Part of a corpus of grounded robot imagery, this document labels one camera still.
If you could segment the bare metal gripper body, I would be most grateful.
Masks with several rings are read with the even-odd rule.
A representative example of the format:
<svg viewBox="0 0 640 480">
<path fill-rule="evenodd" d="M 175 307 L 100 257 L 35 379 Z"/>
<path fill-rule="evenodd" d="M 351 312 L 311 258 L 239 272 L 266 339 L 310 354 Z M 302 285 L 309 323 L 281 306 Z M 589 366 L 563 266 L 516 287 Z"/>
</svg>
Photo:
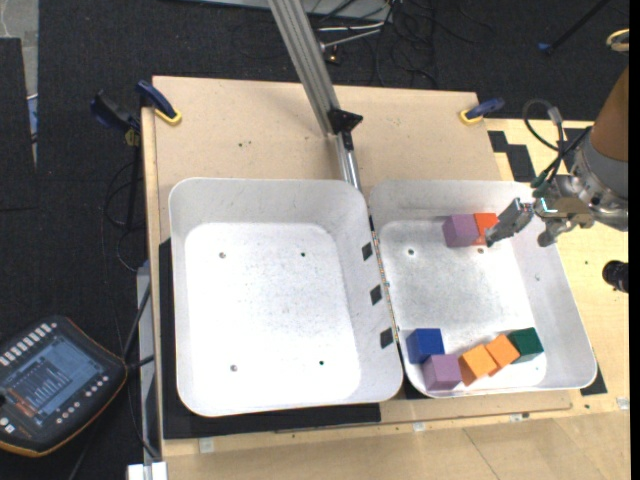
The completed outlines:
<svg viewBox="0 0 640 480">
<path fill-rule="evenodd" d="M 628 202 L 606 188 L 592 174 L 557 175 L 533 191 L 534 211 L 547 231 L 591 228 L 600 223 L 617 231 L 628 230 Z"/>
</svg>

